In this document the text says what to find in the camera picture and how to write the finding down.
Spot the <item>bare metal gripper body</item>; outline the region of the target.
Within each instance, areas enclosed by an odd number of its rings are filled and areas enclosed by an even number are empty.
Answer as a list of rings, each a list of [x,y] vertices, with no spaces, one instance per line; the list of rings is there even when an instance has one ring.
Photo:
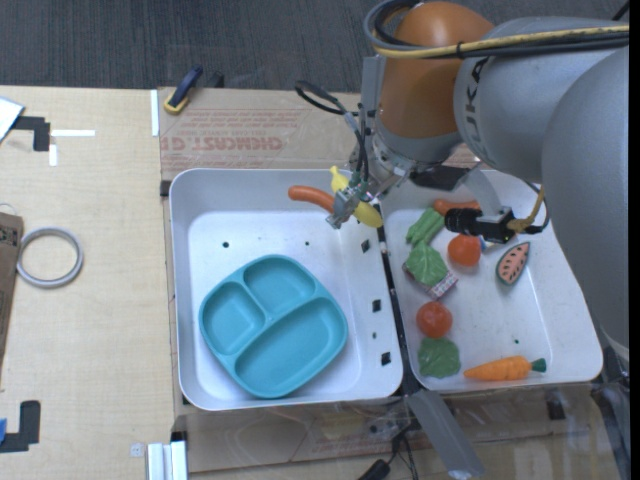
[[[395,151],[382,136],[366,136],[355,146],[355,185],[361,199],[384,199],[404,183],[414,162]]]

